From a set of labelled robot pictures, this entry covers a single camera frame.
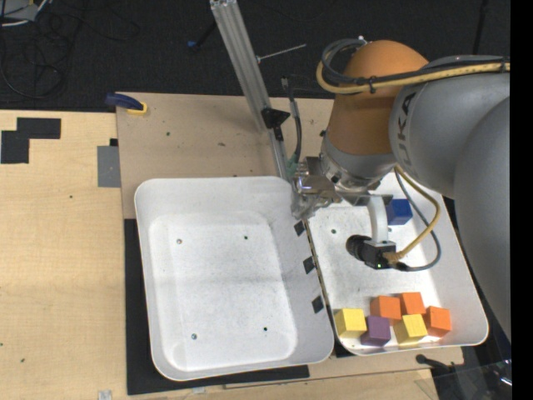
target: yellow cable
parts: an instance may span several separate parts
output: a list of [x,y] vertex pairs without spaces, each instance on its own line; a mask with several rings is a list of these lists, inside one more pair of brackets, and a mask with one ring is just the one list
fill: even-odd
[[391,264],[397,263],[398,261],[400,261],[400,259],[402,259],[405,255],[407,255],[407,253],[409,253],[418,243],[420,243],[425,236],[431,233],[431,230],[435,228],[435,225],[437,221],[439,220],[439,217],[441,216],[441,206],[439,206],[439,203],[432,196],[430,196],[427,192],[425,192],[420,187],[418,187],[418,185],[412,182],[412,180],[410,180],[407,177],[406,173],[401,169],[400,166],[396,166],[394,170],[402,178],[404,178],[406,182],[409,183],[409,185],[411,185],[415,190],[417,190],[417,192],[419,192],[422,196],[424,196],[431,203],[433,203],[436,211],[435,211],[435,216],[433,217],[433,220],[426,227],[426,229],[422,231],[420,235],[417,238],[415,238],[409,245],[407,245],[403,250],[399,252],[384,252],[383,253],[383,257]]
[[[507,72],[511,71],[510,62],[506,62],[504,67]],[[407,84],[424,83],[424,82],[429,82],[431,80],[440,80],[442,78],[465,76],[467,74],[497,73],[501,71],[501,63],[499,62],[481,63],[479,65],[470,65],[468,67],[451,68],[451,69],[442,70],[439,72],[420,74],[418,76],[402,78],[399,80],[389,80],[387,82],[376,81],[372,85],[363,84],[363,85],[356,85],[356,86],[353,86],[353,85],[333,86],[331,85],[330,83],[326,82],[326,80],[324,80],[324,77],[322,76],[323,68],[324,68],[324,64],[322,63],[322,61],[320,61],[318,63],[318,67],[316,67],[316,80],[318,81],[318,84],[320,84],[322,88],[332,93],[350,94],[350,93],[367,92],[367,91],[370,91],[371,88],[379,89],[379,88],[388,88],[391,86],[405,86]]]

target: block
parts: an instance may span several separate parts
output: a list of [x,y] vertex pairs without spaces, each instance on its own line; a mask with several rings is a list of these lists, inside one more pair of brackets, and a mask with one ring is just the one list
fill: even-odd
[[372,316],[385,317],[389,324],[394,326],[401,321],[400,298],[380,295],[370,302],[370,314]]
[[418,343],[427,335],[426,324],[421,314],[401,316],[401,322],[394,325],[394,333],[398,345]]
[[411,205],[406,198],[393,198],[385,210],[389,225],[405,225],[413,218]]
[[383,347],[391,340],[391,325],[388,318],[368,316],[366,327],[368,330],[361,335],[361,345]]
[[424,307],[420,292],[403,292],[400,293],[399,298],[402,316],[406,314],[426,314],[426,307]]
[[442,338],[451,330],[451,315],[447,308],[429,306],[424,315],[427,333],[432,337]]
[[361,308],[341,308],[335,314],[339,337],[358,338],[366,332],[365,313]]

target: yellow cube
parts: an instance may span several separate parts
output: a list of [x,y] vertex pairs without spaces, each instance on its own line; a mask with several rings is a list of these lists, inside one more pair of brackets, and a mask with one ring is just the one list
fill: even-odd
[[358,338],[366,332],[365,313],[361,308],[341,308],[335,314],[339,337]]
[[401,322],[394,325],[394,333],[399,345],[418,343],[427,335],[424,318],[421,314],[401,316]]

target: wooden table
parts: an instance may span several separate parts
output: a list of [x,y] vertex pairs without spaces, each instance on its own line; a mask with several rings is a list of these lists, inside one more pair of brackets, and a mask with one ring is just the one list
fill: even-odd
[[[123,220],[135,217],[131,203],[135,184],[144,177],[157,175],[158,170],[168,177],[211,176],[213,173],[222,176],[227,170],[236,170],[232,164],[241,167],[240,172],[235,173],[238,175],[256,168],[254,174],[270,174],[273,170],[273,164],[255,161],[257,154],[247,154],[248,150],[255,149],[258,155],[270,158],[266,151],[268,142],[260,142],[257,146],[245,141],[247,151],[239,153],[236,152],[239,142],[233,142],[225,136],[227,132],[222,127],[213,125],[208,132],[218,135],[209,133],[200,142],[190,137],[196,129],[192,120],[199,117],[216,120],[217,114],[227,115],[219,118],[223,123],[229,123],[230,117],[240,128],[247,129],[248,122],[253,121],[246,119],[249,116],[243,97],[146,94],[137,97],[148,101],[152,110],[148,117],[152,117],[152,122],[160,117],[157,121],[165,126],[161,131],[148,127],[150,123],[143,122],[142,118],[126,117],[120,109],[117,114],[0,112],[0,130],[15,130],[19,117],[62,120],[61,139],[30,140],[28,164],[0,164],[1,398],[96,400],[99,393],[106,398],[106,390],[110,390],[112,400],[178,399],[198,391],[207,393],[207,398],[221,400],[427,399],[427,393],[435,394],[428,367],[416,363],[414,352],[406,351],[371,357],[331,357],[311,365],[311,377],[305,381],[237,384],[207,387],[205,391],[185,389],[128,396]],[[302,101],[305,101],[300,102],[304,135],[317,134],[323,128],[331,102]],[[288,108],[281,99],[273,100],[273,106]],[[304,116],[310,111],[315,115]],[[189,117],[180,118],[183,113]],[[148,138],[153,136],[160,143],[161,133],[164,133],[163,139],[170,139],[172,135],[176,140],[181,138],[172,144],[173,156],[168,155],[161,144],[150,148],[149,144],[154,142]],[[287,126],[287,149],[293,146],[293,133],[294,128]],[[251,140],[254,135],[256,133],[249,130],[244,136]],[[122,189],[99,187],[97,147],[107,146],[110,138],[117,137]],[[224,153],[232,153],[234,158],[229,169],[220,169],[213,160],[203,171],[198,167],[198,156],[205,156],[209,147],[220,151],[221,161]],[[195,157],[189,159],[192,164],[184,166],[193,148]],[[316,151],[307,145],[303,150],[303,155]],[[143,172],[143,165],[149,168],[150,162],[158,158],[163,161],[159,169],[152,167]],[[239,158],[252,166],[243,168],[238,163]],[[164,165],[174,160],[178,161],[174,166]],[[432,348],[431,357],[444,363],[462,363],[459,347]]]

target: blue tool handle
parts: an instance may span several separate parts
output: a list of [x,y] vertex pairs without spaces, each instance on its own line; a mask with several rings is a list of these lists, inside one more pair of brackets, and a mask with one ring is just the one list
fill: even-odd
[[138,100],[121,93],[109,92],[106,95],[106,105],[134,110],[142,110],[143,105]]

